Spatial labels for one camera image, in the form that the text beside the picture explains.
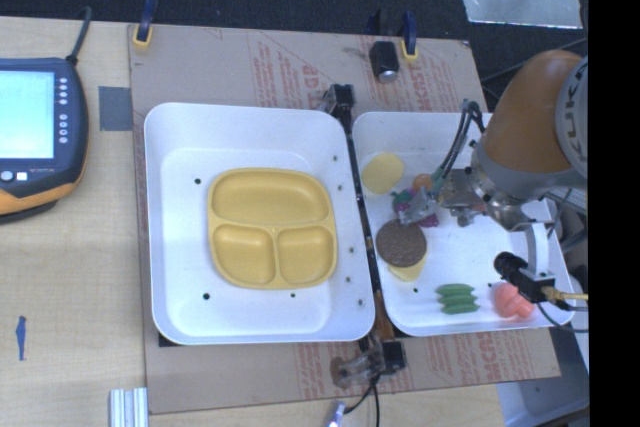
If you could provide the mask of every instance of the cardboard sheet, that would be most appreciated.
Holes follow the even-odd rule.
[[[419,57],[401,61],[398,78],[377,82],[368,49],[399,38],[155,26],[148,47],[128,30],[138,230],[149,410],[152,414],[358,396],[336,387],[335,357],[359,354],[349,343],[176,346],[151,315],[143,123],[154,106],[202,102],[309,109],[332,84],[352,84],[354,117],[368,111],[457,112],[463,99],[486,104],[466,42],[419,39]],[[403,338],[408,366],[380,393],[470,386],[559,375],[547,329]]]

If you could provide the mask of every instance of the blue marker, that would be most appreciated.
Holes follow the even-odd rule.
[[[24,361],[24,340],[27,337],[27,319],[20,315],[18,327],[16,327],[16,337],[18,338],[18,349],[20,350],[20,361]]]

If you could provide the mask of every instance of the white tray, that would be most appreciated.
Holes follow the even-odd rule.
[[[485,123],[490,119],[485,115]],[[353,127],[354,146],[360,172],[380,153],[393,153],[405,164],[404,175],[393,191],[409,187],[419,173],[432,173],[446,156],[460,120],[454,113],[369,112],[359,116]],[[480,139],[472,123],[469,140]],[[465,146],[455,167],[469,165],[471,149]],[[396,218],[392,196],[375,194],[363,186],[363,196],[371,233],[375,235],[387,221]],[[532,218],[550,219],[546,202],[527,205]],[[492,289],[500,283],[493,267],[495,257],[510,251],[527,258],[525,235],[509,234],[489,217],[477,216],[474,223],[460,228],[446,209],[438,210],[440,225],[423,228],[427,238],[427,260],[414,282],[393,275],[387,264],[377,258],[381,288],[390,320],[401,331],[412,336],[430,336],[502,329],[535,328],[551,323],[536,308],[527,319],[504,319],[493,306]],[[556,288],[572,292],[572,285],[557,238],[549,241],[549,269],[556,277]],[[475,287],[474,313],[447,315],[440,311],[435,289],[446,283],[467,283]],[[545,311],[560,324],[573,316],[544,303]]]
[[[351,341],[375,316],[344,131],[318,111],[167,103],[144,125],[153,318],[183,345]],[[215,269],[207,191],[220,173],[272,167],[309,173],[331,199],[336,269],[294,290],[235,286]]]

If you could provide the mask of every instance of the pink toy food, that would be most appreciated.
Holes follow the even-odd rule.
[[[533,304],[518,293],[518,288],[511,283],[500,284],[495,291],[496,310],[501,317],[519,315],[527,318],[534,310]]]

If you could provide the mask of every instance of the blue clamp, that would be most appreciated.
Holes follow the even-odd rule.
[[[417,29],[416,18],[411,11],[405,11],[402,15],[402,34],[403,39],[400,42],[402,57],[407,61],[415,61],[418,58]]]
[[[151,36],[153,35],[151,22],[153,21],[157,8],[158,0],[145,0],[142,19],[140,23],[136,25],[136,30],[133,33],[133,43],[135,45],[147,47],[149,43],[151,43]]]

